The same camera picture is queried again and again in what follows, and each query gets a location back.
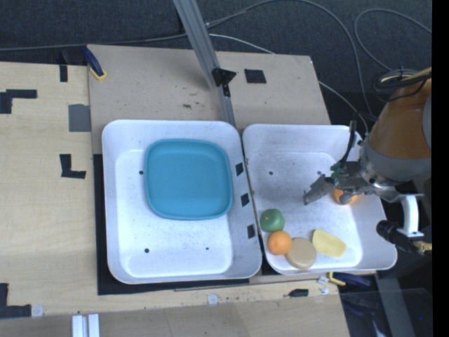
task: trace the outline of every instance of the orange fruit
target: orange fruit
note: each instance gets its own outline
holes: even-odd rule
[[[292,245],[292,237],[286,231],[275,231],[268,237],[268,249],[275,255],[285,255]]]
[[[339,190],[337,188],[334,190],[334,199],[338,204],[340,203],[339,198],[342,194],[343,194],[342,190]],[[351,197],[351,201],[349,201],[346,205],[353,204],[357,199],[358,199],[358,195],[355,194],[353,197]]]

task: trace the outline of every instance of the blue and yellow clamp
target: blue and yellow clamp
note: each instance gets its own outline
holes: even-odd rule
[[[104,71],[102,69],[102,67],[101,67],[100,63],[98,62],[97,58],[95,57],[95,55],[92,54],[92,51],[90,51],[88,48],[83,46],[81,48],[81,53],[83,54],[84,58],[87,60],[87,63],[89,64],[89,66],[91,67],[89,69],[91,74],[98,81],[102,81],[102,80],[106,79],[107,73],[106,73],[106,71]]]

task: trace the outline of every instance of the beige board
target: beige board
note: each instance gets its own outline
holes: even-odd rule
[[[0,91],[38,93],[0,114],[0,282],[9,284],[8,305],[42,305],[49,316],[205,305],[211,293],[219,303],[279,300],[295,288],[320,295],[315,280],[256,276],[243,287],[98,296],[91,134],[69,132],[68,121],[69,105],[89,104],[88,71],[69,66],[68,77],[60,82],[57,65],[0,62]],[[71,154],[85,179],[62,178],[60,154]]]
[[[348,337],[338,295],[105,313],[108,337]],[[0,336],[71,336],[68,316],[0,321]]]
[[[106,79],[89,75],[93,151],[115,119],[223,120],[220,99],[192,50],[91,45]],[[309,56],[217,52],[230,82],[237,129],[250,124],[329,124]],[[249,84],[245,69],[262,70],[266,84]]]

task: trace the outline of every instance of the black clamp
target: black clamp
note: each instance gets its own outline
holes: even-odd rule
[[[224,96],[231,97],[231,91],[229,90],[229,82],[237,75],[236,72],[220,69],[216,67],[212,70],[212,76],[215,81],[215,85],[222,86]]]

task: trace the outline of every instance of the metal bar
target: metal bar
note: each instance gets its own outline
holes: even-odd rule
[[[196,0],[173,0],[173,3],[181,18],[190,44],[195,51],[209,87],[218,90],[224,120],[235,126],[231,98],[224,94],[222,86],[217,87],[212,75],[212,71],[215,68],[219,68],[220,64]]]

